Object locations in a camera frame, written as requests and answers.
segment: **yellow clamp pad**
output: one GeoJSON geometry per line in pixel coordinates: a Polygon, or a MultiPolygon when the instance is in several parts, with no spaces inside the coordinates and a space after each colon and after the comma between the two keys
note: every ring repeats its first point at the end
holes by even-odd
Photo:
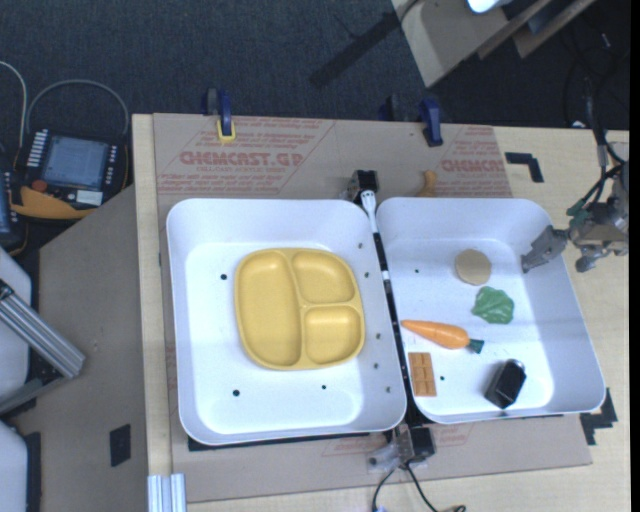
{"type": "Polygon", "coordinates": [[[25,217],[48,220],[78,220],[89,215],[95,208],[76,210],[60,199],[37,192],[32,188],[20,187],[22,205],[11,204],[11,209],[25,217]]]}
{"type": "Polygon", "coordinates": [[[220,119],[216,122],[216,128],[218,129],[218,139],[220,142],[231,142],[236,140],[236,125],[231,121],[231,135],[225,135],[222,133],[222,122],[220,119]]]}

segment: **electronic device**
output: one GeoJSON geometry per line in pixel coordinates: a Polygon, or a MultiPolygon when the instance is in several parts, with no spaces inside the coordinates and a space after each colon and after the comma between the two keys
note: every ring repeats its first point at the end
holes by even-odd
{"type": "Polygon", "coordinates": [[[25,217],[77,220],[111,199],[127,184],[129,115],[122,99],[90,80],[55,83],[36,96],[25,114],[24,140],[15,161],[11,209],[25,217]],[[124,129],[118,136],[80,135],[53,128],[30,129],[36,103],[61,86],[90,85],[106,90],[120,103],[124,129]]]}
{"type": "Polygon", "coordinates": [[[10,208],[10,180],[13,167],[9,159],[0,153],[0,247],[8,253],[18,249],[25,240],[26,224],[10,208]]]}

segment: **blue clamp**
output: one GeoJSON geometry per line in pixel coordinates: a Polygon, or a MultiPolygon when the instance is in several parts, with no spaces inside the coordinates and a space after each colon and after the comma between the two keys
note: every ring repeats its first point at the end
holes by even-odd
{"type": "Polygon", "coordinates": [[[224,89],[208,89],[202,97],[202,114],[211,116],[218,114],[216,123],[218,138],[229,142],[236,138],[236,128],[231,119],[231,99],[224,89]]]}
{"type": "Polygon", "coordinates": [[[429,98],[422,100],[418,104],[420,110],[420,119],[426,125],[422,130],[424,138],[430,147],[442,146],[442,135],[440,134],[440,107],[429,98]]]}

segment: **carrot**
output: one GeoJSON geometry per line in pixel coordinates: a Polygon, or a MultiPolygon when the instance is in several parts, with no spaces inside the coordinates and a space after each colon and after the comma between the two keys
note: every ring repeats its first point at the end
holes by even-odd
{"type": "Polygon", "coordinates": [[[411,332],[446,348],[456,349],[468,346],[479,354],[484,345],[484,341],[469,338],[467,331],[456,325],[425,320],[403,320],[400,324],[411,332]]]}

